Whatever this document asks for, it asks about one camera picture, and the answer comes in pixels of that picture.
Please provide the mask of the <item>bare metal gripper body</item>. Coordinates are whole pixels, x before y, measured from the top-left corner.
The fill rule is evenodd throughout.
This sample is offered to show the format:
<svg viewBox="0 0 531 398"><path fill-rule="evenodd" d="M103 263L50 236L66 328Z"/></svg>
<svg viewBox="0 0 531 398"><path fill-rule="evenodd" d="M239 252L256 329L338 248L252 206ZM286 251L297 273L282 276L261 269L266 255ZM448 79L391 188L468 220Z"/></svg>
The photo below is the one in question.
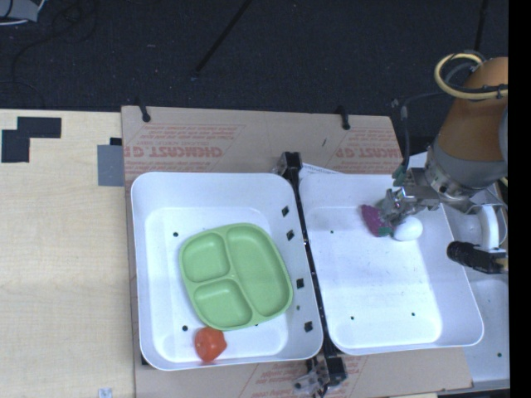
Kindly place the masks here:
<svg viewBox="0 0 531 398"><path fill-rule="evenodd" d="M406 213L434 211L440 204L467 212L477 188L467 187L438 167L413 167L402 185L402 208Z"/></svg>

